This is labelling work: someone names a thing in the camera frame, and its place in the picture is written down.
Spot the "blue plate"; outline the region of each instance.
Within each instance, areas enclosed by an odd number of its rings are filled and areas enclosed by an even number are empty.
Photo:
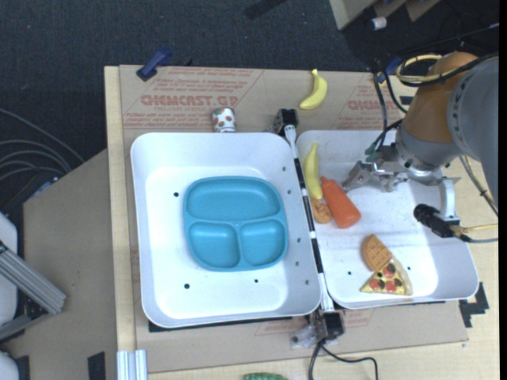
[[[183,200],[190,253],[204,268],[234,272],[267,268],[284,258],[288,228],[278,191],[256,177],[208,177]]]

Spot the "toy pizza slice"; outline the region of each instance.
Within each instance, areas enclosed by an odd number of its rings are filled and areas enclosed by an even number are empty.
[[[360,291],[394,295],[412,294],[412,284],[405,269],[375,235],[366,238],[363,256],[368,267],[375,273]]]

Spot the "banana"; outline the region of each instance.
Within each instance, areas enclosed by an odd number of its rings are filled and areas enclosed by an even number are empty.
[[[317,108],[324,101],[327,94],[327,81],[318,75],[317,69],[313,69],[311,73],[314,75],[314,88],[310,96],[299,103],[302,110]]]
[[[318,144],[311,144],[311,149],[303,161],[303,176],[307,186],[308,195],[312,199],[320,200],[322,198],[322,187],[318,178]]]

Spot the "orange carrot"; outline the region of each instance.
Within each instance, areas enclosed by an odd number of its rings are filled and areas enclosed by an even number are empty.
[[[333,179],[326,179],[324,176],[321,176],[321,180],[324,199],[338,226],[349,228],[358,222],[361,213],[338,183]]]

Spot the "pizza slice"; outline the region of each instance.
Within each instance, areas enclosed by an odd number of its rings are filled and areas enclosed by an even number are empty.
[[[393,257],[368,279],[360,291],[364,293],[411,295],[412,284],[405,269]]]

